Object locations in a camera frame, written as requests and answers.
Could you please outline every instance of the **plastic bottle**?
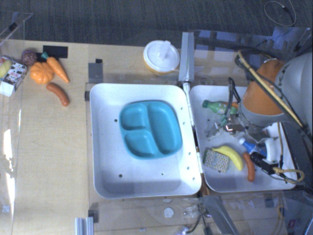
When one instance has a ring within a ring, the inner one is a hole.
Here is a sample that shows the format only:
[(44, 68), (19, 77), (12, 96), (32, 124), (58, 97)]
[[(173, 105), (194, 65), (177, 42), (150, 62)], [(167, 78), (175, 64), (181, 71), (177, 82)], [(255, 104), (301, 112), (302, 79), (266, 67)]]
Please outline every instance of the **plastic bottle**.
[(258, 152), (264, 157), (267, 156), (266, 151), (261, 149), (257, 144), (247, 142), (245, 138), (239, 139), (239, 144), (242, 144), (249, 154), (252, 154), (253, 152)]
[[(220, 114), (220, 115), (223, 115), (225, 114), (225, 111), (227, 109), (227, 104), (224, 104), (223, 102), (210, 102), (208, 100), (205, 100), (203, 101), (202, 103), (202, 107), (203, 108), (209, 108), (211, 109), (214, 113), (217, 113), (217, 114)], [(230, 114), (236, 114), (237, 113), (237, 108), (236, 107), (231, 107), (230, 108), (230, 111), (229, 111)]]

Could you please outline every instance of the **lid handle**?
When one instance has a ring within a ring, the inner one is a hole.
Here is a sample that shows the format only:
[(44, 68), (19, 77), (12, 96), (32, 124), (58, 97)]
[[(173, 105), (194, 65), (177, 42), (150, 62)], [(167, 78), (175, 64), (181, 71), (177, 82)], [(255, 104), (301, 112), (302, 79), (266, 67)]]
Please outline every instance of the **lid handle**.
[(168, 49), (170, 48), (171, 46), (171, 42), (169, 41), (164, 41), (164, 43), (162, 44), (162, 47), (161, 47), (161, 51), (160, 53), (158, 54), (158, 57), (163, 61), (166, 57), (166, 54), (168, 52)]

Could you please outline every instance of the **banana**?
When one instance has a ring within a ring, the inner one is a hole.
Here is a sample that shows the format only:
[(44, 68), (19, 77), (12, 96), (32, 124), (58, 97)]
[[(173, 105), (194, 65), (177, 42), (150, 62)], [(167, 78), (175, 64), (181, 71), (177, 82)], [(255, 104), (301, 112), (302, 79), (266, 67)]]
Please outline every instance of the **banana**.
[(238, 154), (238, 152), (235, 151), (233, 148), (230, 148), (227, 145), (222, 145), (222, 146), (217, 147), (217, 148), (212, 148), (211, 150), (219, 152), (225, 156), (228, 156), (231, 159), (231, 161), (235, 164), (235, 166), (238, 170), (243, 169), (243, 167), (244, 167), (243, 159)]
[(6, 75), (12, 66), (12, 61), (7, 59), (0, 65), (0, 78)]

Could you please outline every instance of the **blue bottle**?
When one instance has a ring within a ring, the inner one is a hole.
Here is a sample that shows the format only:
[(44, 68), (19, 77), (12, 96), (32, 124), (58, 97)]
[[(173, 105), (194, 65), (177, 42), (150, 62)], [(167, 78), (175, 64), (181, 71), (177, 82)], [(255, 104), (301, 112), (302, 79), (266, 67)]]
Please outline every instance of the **blue bottle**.
[(239, 144), (242, 144), (249, 154), (251, 154), (252, 152), (258, 152), (264, 157), (267, 156), (266, 151), (261, 149), (257, 144), (247, 142), (245, 138), (239, 139)]

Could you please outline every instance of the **toy sink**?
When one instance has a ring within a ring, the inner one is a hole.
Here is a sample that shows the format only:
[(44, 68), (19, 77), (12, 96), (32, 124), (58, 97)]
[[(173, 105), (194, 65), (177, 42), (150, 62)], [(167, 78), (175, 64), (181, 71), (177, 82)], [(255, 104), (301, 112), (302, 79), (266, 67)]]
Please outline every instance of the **toy sink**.
[[(246, 91), (245, 87), (236, 89), (240, 96)], [(106, 199), (192, 195), (201, 187), (202, 172), (208, 186), (217, 192), (293, 187), (258, 168), (251, 183), (246, 178), (246, 165), (237, 171), (232, 162), (226, 173), (203, 169), (201, 156), (207, 147), (225, 144), (240, 154), (245, 152), (238, 143), (244, 134), (234, 137), (223, 133), (208, 140), (206, 129), (220, 116), (202, 108), (204, 100), (227, 101), (228, 86), (195, 86), (188, 104), (185, 92), (173, 85), (95, 85), (90, 91), (90, 112), (97, 193)], [(196, 150), (192, 115), (200, 153)], [(277, 130), (270, 133), (277, 137)], [(282, 137), (284, 165), (294, 168), (283, 132)]]

